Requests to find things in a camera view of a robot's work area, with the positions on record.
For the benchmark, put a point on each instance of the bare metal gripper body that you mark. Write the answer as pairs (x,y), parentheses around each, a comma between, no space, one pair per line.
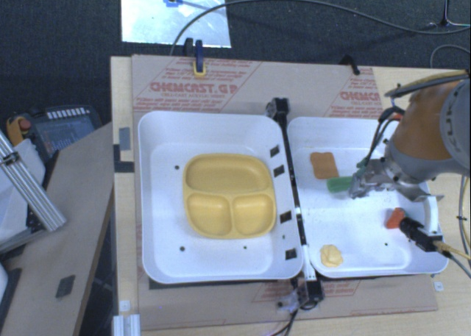
(386,176)

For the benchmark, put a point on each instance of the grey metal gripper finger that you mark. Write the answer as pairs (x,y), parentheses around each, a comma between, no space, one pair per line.
(355,192)
(358,179)

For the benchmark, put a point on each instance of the green toy block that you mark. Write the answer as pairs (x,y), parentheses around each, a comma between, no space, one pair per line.
(338,184)

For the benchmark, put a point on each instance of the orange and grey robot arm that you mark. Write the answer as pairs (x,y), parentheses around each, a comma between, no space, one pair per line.
(423,132)

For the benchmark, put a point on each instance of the white plastic tray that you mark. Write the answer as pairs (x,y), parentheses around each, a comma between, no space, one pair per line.
(165,217)
(353,224)

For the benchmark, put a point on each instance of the brown biscuit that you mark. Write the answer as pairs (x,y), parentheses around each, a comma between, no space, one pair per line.
(324,165)

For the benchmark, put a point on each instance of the orange carrot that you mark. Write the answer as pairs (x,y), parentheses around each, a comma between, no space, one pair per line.
(393,218)

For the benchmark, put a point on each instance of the thin black and white rod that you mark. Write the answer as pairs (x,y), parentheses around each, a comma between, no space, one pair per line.
(294,187)

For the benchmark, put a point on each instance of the yellow lumpy toy food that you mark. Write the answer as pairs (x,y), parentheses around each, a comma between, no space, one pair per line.
(331,256)

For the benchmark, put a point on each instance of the yellow divided plate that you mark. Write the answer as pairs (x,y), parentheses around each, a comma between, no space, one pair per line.
(228,195)

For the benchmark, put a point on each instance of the brown cardboard board red print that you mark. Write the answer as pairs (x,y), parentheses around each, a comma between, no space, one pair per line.
(235,84)

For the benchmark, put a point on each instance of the black cylinder on white bracket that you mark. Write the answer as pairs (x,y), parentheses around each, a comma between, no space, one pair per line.
(417,231)

